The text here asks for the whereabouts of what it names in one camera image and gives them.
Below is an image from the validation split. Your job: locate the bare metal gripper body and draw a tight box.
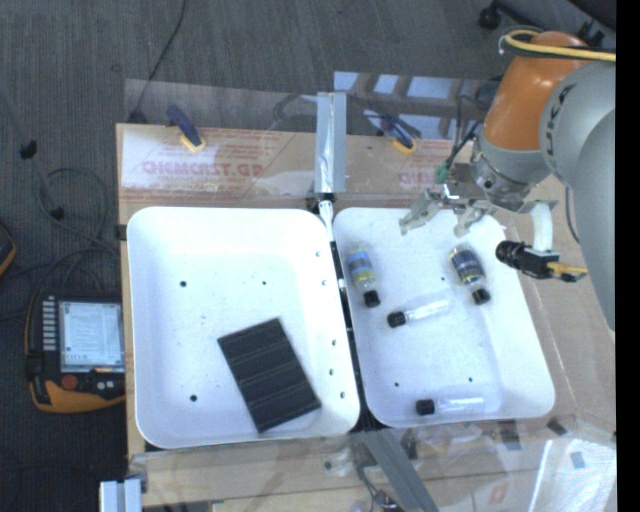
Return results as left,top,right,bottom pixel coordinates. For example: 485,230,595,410
427,163,559,213

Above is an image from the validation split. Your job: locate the clear bottle dark blue label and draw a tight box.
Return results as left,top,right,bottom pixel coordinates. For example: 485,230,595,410
448,244,493,306

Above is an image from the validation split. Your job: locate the clear bottle blue yellow label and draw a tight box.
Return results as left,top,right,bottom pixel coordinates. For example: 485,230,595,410
343,241,382,309

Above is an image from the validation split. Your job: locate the clear plastic vial black cap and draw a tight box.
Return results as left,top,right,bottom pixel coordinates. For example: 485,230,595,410
414,396,486,417
386,295,452,330

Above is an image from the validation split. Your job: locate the white plastic tray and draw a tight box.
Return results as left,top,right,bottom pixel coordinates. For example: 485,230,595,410
125,205,361,450
331,206,557,430

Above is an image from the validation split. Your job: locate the brown cardboard board red print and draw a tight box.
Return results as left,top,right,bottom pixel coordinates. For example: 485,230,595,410
115,122,617,508

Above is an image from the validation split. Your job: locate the black ribbed rectangular pad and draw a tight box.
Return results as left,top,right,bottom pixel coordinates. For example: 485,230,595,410
216,316,323,434

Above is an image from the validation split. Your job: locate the black cylinder on white bracket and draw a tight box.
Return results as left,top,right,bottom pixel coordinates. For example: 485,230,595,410
494,201,561,280

